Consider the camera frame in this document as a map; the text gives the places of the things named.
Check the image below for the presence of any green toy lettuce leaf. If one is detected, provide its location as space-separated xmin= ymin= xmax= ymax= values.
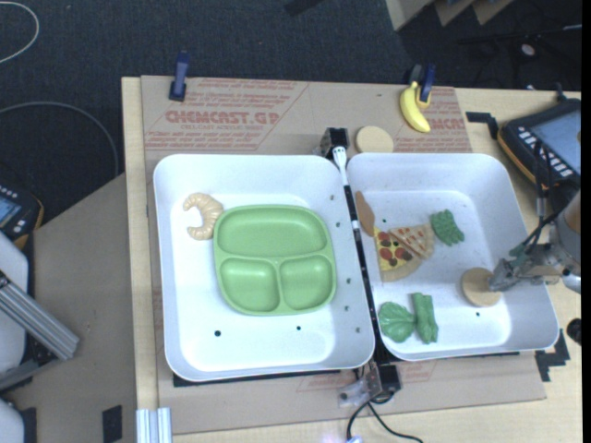
xmin=378 ymin=301 xmax=416 ymax=343

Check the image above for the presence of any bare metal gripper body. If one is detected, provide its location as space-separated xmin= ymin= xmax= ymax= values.
xmin=505 ymin=243 xmax=563 ymax=290

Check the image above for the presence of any green toy broccoli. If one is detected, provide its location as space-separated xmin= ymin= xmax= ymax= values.
xmin=429 ymin=209 xmax=465 ymax=247

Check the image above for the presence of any black cylinder on white bracket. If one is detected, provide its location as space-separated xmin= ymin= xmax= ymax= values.
xmin=560 ymin=268 xmax=583 ymax=343

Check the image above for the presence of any brown cardboard board red print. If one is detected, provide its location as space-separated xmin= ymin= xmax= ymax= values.
xmin=140 ymin=75 xmax=549 ymax=436

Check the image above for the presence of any green toy vegetable stalk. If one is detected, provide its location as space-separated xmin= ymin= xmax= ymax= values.
xmin=411 ymin=292 xmax=440 ymax=345

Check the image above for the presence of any black block with thin wires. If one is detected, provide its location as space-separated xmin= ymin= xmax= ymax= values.
xmin=367 ymin=362 xmax=404 ymax=401
xmin=318 ymin=126 xmax=350 ymax=158

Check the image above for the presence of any beige toy croissant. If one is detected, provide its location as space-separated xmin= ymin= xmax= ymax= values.
xmin=182 ymin=192 xmax=225 ymax=241

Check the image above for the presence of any yellow banana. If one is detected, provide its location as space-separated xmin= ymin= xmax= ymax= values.
xmin=399 ymin=80 xmax=432 ymax=134

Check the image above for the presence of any white plastic tray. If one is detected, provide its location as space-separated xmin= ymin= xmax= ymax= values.
xmin=344 ymin=151 xmax=561 ymax=363
xmin=152 ymin=153 xmax=376 ymax=383

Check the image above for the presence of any round beige biscuit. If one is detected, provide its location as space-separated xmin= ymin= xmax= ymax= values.
xmin=460 ymin=267 xmax=502 ymax=308
xmin=355 ymin=126 xmax=395 ymax=155

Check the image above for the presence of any small toy pizza slice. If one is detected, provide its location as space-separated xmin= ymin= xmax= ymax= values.
xmin=389 ymin=222 xmax=436 ymax=260

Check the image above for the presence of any green divided plate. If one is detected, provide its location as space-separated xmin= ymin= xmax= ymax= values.
xmin=212 ymin=204 xmax=338 ymax=317

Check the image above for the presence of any large toy pizza slice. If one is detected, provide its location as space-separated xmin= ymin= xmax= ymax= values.
xmin=372 ymin=226 xmax=434 ymax=282

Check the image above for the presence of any thin black and white rod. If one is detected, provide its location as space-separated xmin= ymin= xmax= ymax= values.
xmin=332 ymin=147 xmax=383 ymax=365

